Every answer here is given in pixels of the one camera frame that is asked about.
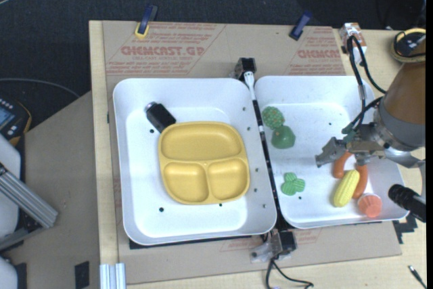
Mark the black cylinder on white bracket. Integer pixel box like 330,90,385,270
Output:
384,145,426,223

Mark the yellow divided plate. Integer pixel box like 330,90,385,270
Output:
157,120,251,206

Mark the black box with silver cap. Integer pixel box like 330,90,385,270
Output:
145,101,177,133

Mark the orange toy sausage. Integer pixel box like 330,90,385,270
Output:
332,151,355,179
351,162,369,200

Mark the black block with thin wires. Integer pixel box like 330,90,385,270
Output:
250,229,298,263
229,57,257,81

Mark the thin black and white rod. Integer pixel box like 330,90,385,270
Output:
244,72,282,231

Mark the white plastic tray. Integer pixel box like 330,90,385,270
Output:
253,74,411,230
112,77,278,246

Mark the brown cardboard board red print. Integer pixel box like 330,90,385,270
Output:
101,20,403,285

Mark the green toy broccoli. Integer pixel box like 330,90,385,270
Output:
281,172,306,196

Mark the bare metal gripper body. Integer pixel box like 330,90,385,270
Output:
344,123,387,158

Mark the green dotted toy strawberry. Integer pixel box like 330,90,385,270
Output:
261,106,285,130

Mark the green toy pepper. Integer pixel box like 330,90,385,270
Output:
271,125,296,150

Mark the brown and white carton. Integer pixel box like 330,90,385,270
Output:
339,22,368,57

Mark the yellow toy corn cob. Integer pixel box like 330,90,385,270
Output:
333,169,361,208

